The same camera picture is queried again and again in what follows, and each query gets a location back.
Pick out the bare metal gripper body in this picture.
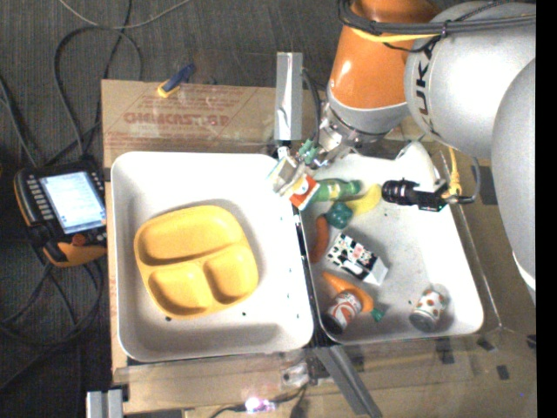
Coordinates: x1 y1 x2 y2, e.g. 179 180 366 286
288 118 363 172

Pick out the red and white carton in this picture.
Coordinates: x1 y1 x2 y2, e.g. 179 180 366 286
288 172 322 212

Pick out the green plastic bottle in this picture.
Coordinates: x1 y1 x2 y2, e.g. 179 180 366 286
310 178 363 204

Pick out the orange sausage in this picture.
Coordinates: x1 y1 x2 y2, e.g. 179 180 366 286
309 215 331 265

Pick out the yellow banana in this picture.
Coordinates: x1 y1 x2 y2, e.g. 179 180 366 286
345 183 384 215

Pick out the white plastic tray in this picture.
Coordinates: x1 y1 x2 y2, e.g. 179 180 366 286
299 149 486 346
110 151 315 363

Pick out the black and white cow-print carton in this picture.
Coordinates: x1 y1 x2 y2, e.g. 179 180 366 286
325 232 390 287

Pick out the brown cardboard board red print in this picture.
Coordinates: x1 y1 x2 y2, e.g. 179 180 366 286
100 78 537 415

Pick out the yellow divided plate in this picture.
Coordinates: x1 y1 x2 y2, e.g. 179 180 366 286
132 204 260 320

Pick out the orange carrot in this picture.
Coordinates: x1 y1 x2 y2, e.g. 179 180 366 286
321 271 386 323

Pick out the red and white can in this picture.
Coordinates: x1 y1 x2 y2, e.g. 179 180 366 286
323 289 364 335

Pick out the white can with red dots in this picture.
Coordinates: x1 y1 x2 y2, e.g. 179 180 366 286
408 287 450 334

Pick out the black cylinder on white bracket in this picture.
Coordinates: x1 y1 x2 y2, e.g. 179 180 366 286
381 140 450 213

